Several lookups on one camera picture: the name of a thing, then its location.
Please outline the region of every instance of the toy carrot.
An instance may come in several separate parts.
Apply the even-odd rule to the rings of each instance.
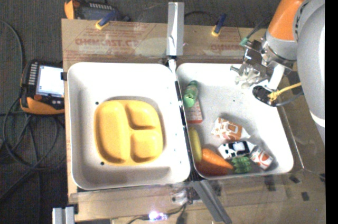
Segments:
[[[212,150],[204,148],[202,160],[196,163],[196,168],[205,176],[224,176],[228,174],[228,169],[233,169],[233,166]]]
[[[210,164],[213,164],[219,167],[226,167],[231,170],[233,169],[233,166],[230,163],[228,163],[224,158],[222,158],[217,153],[215,153],[214,151],[208,148],[202,149],[202,159]]]

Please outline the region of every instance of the yellow food tray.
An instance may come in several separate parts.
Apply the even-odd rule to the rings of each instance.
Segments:
[[[110,100],[95,110],[94,136],[101,164],[139,165],[163,150],[161,122],[155,108],[139,100]]]

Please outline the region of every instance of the blue clamp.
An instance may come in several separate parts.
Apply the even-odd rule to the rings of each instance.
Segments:
[[[102,18],[98,22],[96,22],[95,27],[99,30],[102,30],[105,26],[107,26],[109,24],[110,20],[113,20],[115,18],[116,18],[116,11],[115,11],[115,9],[113,9],[104,18]]]
[[[222,13],[222,14],[221,14],[220,18],[219,18],[218,21],[216,22],[215,27],[213,27],[213,29],[212,29],[211,34],[212,34],[213,36],[218,36],[218,35],[220,35],[220,33],[221,33],[221,28],[223,27],[224,22],[225,22],[225,20],[226,20],[226,16],[227,16],[227,15],[226,15],[225,13]]]

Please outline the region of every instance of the food package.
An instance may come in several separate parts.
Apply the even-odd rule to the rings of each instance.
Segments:
[[[211,134],[220,138],[224,138],[226,141],[234,142],[244,138],[249,138],[250,135],[239,124],[230,122],[223,118],[217,118],[214,122],[214,127]]]

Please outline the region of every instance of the metal bracket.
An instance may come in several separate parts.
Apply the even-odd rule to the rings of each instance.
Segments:
[[[225,224],[232,223],[222,203],[217,198],[213,188],[207,180],[191,182],[190,185],[196,190],[216,222],[224,222]]]
[[[183,55],[184,3],[169,2],[167,56]]]
[[[52,223],[53,224],[75,224],[74,207],[53,208],[52,211]]]

